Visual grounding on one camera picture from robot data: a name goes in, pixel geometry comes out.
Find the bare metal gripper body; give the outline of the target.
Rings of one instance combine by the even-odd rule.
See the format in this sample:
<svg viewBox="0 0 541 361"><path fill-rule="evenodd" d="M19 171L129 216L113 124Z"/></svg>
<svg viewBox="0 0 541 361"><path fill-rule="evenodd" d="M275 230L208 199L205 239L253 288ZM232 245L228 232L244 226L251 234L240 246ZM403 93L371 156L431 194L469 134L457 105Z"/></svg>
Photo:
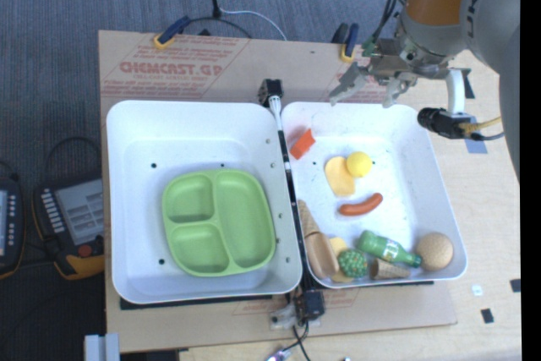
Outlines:
<svg viewBox="0 0 541 361"><path fill-rule="evenodd" d="M449 73L448 57L431 52L409 37L369 39L365 42L369 74L377 80L443 79Z"/></svg>

